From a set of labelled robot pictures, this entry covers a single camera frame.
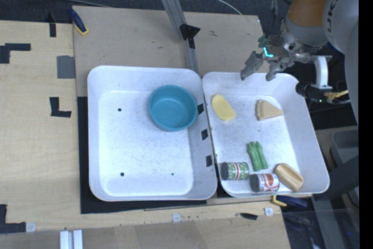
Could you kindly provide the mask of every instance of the toy can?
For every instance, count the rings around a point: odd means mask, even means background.
[[[249,166],[246,162],[224,162],[220,168],[223,180],[247,180],[249,177]]]
[[[250,186],[254,192],[277,191],[280,188],[279,178],[273,173],[252,174]]]

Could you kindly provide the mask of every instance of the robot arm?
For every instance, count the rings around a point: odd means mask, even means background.
[[[327,42],[345,55],[346,82],[358,121],[358,0],[293,0],[281,21],[280,34],[259,39],[263,52],[251,54],[241,79],[257,71],[263,61],[269,63],[266,80],[274,79],[294,62],[313,63],[316,81],[299,83],[297,92],[313,101],[332,103],[332,88],[328,86],[331,57],[317,55]]]

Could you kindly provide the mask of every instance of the green can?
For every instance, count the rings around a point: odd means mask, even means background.
[[[246,162],[224,162],[220,167],[223,180],[247,180],[249,177],[249,166]]]

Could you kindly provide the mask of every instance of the red and white can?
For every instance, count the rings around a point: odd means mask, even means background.
[[[280,188],[279,178],[273,173],[250,175],[250,186],[254,192],[277,191]]]

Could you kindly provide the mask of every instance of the green toy vegetable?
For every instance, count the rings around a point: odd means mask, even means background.
[[[263,154],[263,148],[258,141],[247,144],[247,152],[250,155],[252,167],[254,171],[267,169],[268,164]]]

